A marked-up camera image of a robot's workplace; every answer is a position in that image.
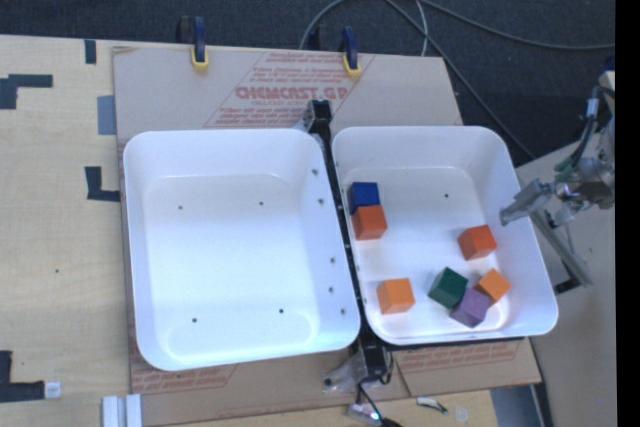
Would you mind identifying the green cube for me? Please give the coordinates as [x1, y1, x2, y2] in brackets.
[427, 266, 470, 310]

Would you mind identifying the blue cube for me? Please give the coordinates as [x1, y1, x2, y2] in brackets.
[347, 181, 381, 215]

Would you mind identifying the orange cube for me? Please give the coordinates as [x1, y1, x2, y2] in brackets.
[472, 267, 512, 307]
[351, 204, 389, 242]
[375, 277, 416, 315]
[456, 224, 498, 262]

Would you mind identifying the thin black rod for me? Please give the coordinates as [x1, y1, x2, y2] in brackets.
[319, 127, 374, 346]

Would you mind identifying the brown cardboard board red print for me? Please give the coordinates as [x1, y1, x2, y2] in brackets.
[110, 45, 544, 422]

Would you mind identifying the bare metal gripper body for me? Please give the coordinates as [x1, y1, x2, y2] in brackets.
[568, 156, 617, 212]

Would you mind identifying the purple cube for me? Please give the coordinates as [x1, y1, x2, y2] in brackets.
[448, 287, 491, 329]

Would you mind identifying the white plastic tray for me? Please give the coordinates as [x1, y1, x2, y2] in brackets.
[122, 128, 362, 372]
[330, 124, 560, 347]

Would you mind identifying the black block with wires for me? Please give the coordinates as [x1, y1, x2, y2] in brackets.
[305, 98, 334, 137]
[360, 339, 389, 384]

